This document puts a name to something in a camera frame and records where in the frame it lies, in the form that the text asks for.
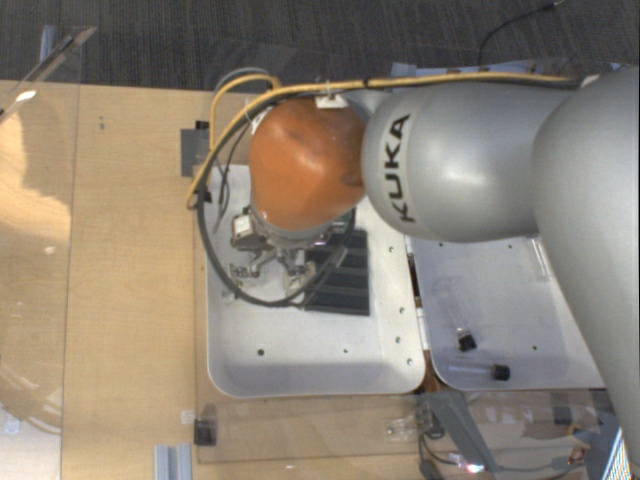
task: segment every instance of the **gray carpet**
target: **gray carpet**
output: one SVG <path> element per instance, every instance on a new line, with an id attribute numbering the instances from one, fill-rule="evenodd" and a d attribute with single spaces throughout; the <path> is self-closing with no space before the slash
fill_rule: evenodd
<path id="1" fill-rule="evenodd" d="M 253 65 L 285 81 L 388 74 L 393 62 L 474 65 L 501 22 L 557 0 L 0 0 L 0 78 L 37 61 L 43 25 L 96 25 L 87 83 L 210 89 Z M 513 23 L 486 62 L 638 63 L 639 0 L 568 0 Z"/>

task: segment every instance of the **transparent plastic sheet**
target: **transparent plastic sheet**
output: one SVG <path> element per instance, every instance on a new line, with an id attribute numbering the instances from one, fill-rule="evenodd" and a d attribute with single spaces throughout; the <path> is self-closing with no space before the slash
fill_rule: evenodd
<path id="1" fill-rule="evenodd" d="M 392 74 L 416 74 L 416 68 L 410 68 L 413 71 L 406 72 L 400 66 Z M 556 59 L 490 69 L 576 73 L 570 63 Z M 616 66 L 603 67 L 613 69 Z M 440 385 L 428 370 L 422 388 L 429 392 L 422 394 L 248 399 L 223 394 L 207 368 L 205 258 L 197 230 L 194 237 L 195 435 L 203 439 L 196 456 L 200 463 L 216 463 L 225 478 L 278 472 L 300 479 L 600 478 L 597 471 L 607 463 L 618 428 L 602 391 L 460 392 Z M 551 276 L 543 271 L 533 246 L 530 252 L 535 273 Z M 429 352 L 425 354 L 429 362 Z M 436 417 L 432 437 L 425 438 L 425 429 L 433 426 L 432 412 L 438 412 L 432 405 L 449 416 L 442 417 L 445 424 Z"/>
<path id="2" fill-rule="evenodd" d="M 0 477 L 60 468 L 80 47 L 45 27 L 36 67 L 0 82 Z"/>

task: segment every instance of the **orange cap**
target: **orange cap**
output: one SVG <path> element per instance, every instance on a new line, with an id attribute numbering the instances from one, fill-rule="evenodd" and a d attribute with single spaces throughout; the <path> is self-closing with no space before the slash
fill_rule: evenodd
<path id="1" fill-rule="evenodd" d="M 254 207 L 281 229 L 320 226 L 364 195 L 360 146 L 364 122 L 350 108 L 319 109 L 296 98 L 271 110 L 249 149 Z"/>

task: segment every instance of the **black cap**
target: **black cap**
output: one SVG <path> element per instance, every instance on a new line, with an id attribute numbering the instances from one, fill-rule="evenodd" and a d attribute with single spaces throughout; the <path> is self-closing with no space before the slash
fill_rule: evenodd
<path id="1" fill-rule="evenodd" d="M 466 352 L 467 350 L 473 350 L 477 348 L 476 340 L 473 338 L 473 334 L 465 334 L 464 336 L 458 336 L 458 348 L 462 352 Z"/>
<path id="2" fill-rule="evenodd" d="M 511 369 L 506 364 L 494 364 L 491 367 L 491 376 L 495 380 L 509 380 Z"/>

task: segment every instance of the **black lettering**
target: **black lettering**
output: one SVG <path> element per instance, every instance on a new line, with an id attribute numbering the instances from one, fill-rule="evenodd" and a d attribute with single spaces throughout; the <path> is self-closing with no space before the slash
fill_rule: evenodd
<path id="1" fill-rule="evenodd" d="M 396 182 L 396 191 L 389 192 L 389 197 L 391 199 L 402 199 L 402 185 L 400 184 L 400 178 L 398 178 L 397 174 L 387 174 L 384 177 L 387 181 L 395 181 Z"/>
<path id="2" fill-rule="evenodd" d="M 389 130 L 389 133 L 393 135 L 396 139 L 402 139 L 402 127 L 404 126 L 404 122 L 407 119 L 409 119 L 410 115 L 411 114 L 407 114 L 404 117 L 400 117 L 391 124 L 391 129 Z"/>
<path id="3" fill-rule="evenodd" d="M 396 203 L 391 203 L 391 206 L 393 206 L 393 209 L 400 214 L 400 220 L 404 222 L 415 222 L 413 217 L 409 217 L 409 207 L 407 206 L 407 203 L 402 203 L 402 208 L 397 206 Z"/>
<path id="4" fill-rule="evenodd" d="M 399 165 L 396 162 L 396 156 L 400 152 L 400 144 L 397 144 L 394 150 L 389 149 L 387 144 L 386 152 L 388 161 L 384 163 L 385 169 L 397 169 Z"/>

